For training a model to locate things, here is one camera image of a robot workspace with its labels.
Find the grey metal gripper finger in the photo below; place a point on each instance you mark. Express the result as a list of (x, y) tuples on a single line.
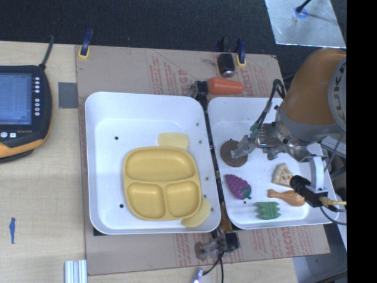
[(272, 155), (244, 146)]

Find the brown cardboard board red print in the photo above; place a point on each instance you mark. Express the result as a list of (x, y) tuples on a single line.
[(132, 69)]

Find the brown round biscuit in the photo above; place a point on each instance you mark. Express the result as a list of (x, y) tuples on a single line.
[(227, 158)]

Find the black cylinder on white bracket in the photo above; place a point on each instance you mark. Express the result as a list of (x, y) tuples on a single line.
[(309, 193)]

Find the green pea pods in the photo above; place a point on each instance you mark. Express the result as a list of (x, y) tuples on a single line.
[(268, 210)]

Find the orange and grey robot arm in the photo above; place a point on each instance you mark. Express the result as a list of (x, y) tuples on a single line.
[(306, 96)]

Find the yellow divided plate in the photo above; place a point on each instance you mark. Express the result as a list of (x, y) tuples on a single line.
[(160, 164)]

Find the thin black and white rod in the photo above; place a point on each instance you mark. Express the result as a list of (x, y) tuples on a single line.
[(212, 155)]

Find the purple grapes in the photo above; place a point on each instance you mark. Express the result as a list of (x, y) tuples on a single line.
[(235, 184)]

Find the small black can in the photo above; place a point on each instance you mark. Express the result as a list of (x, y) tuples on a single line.
[(226, 63)]

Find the pale yellow flat slice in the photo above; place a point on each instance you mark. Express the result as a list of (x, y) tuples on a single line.
[(173, 139), (200, 217)]

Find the pizza slice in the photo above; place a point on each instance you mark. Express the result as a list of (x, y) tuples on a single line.
[(281, 175)]

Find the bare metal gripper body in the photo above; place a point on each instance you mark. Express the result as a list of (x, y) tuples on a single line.
[(274, 138)]

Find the orange chicken drumstick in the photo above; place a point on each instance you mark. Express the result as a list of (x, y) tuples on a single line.
[(290, 197)]

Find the white plastic tray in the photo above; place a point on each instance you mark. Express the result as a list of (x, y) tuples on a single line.
[(259, 187), (112, 164)]

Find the orange carrot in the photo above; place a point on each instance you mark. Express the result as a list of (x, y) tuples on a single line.
[(225, 86)]

